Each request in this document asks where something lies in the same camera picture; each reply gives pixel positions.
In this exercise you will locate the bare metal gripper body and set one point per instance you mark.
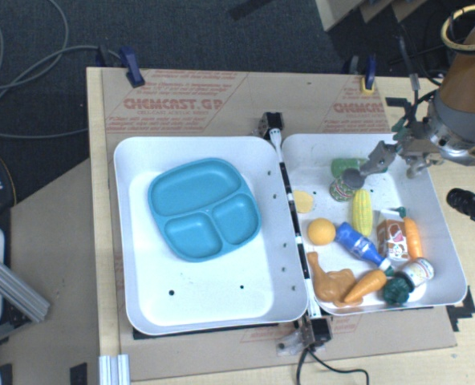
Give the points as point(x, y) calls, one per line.
point(450, 147)

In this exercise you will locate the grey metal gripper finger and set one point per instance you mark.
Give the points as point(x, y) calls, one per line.
point(372, 167)
point(384, 150)

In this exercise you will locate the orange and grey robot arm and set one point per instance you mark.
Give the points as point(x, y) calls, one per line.
point(462, 74)

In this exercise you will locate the plain green can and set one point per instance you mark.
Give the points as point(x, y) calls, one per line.
point(343, 164)

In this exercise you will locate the green printed can grey lid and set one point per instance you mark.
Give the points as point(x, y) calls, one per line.
point(341, 191)

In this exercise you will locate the yellow corn cob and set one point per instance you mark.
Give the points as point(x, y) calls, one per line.
point(362, 213)

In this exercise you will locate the white plastic tray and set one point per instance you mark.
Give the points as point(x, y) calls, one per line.
point(205, 295)
point(434, 215)

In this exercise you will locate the orange and white carton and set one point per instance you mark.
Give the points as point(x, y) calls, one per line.
point(392, 237)

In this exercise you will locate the blue bottle white cap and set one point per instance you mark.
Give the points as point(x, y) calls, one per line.
point(356, 241)

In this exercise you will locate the yellow round biscuit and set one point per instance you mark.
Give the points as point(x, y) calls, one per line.
point(302, 201)

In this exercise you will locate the orange carrot green top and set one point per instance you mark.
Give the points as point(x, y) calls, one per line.
point(413, 235)
point(368, 284)

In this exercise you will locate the orange ball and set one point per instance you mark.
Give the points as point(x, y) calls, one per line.
point(321, 231)

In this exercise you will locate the thin black and white rod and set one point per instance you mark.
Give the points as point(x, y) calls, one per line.
point(289, 191)

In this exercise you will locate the small white jar printed label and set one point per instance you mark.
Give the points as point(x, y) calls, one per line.
point(419, 272)

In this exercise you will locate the tan roast chicken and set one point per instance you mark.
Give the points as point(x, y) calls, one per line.
point(331, 285)

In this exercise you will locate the green broccoli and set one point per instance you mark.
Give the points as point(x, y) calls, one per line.
point(396, 291)

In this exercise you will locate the brown cardboard board red print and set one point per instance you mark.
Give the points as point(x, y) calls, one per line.
point(221, 102)

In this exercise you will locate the blue divided plate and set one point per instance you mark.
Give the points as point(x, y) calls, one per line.
point(201, 207)

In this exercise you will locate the black cylinder on white bracket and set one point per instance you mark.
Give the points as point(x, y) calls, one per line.
point(464, 203)

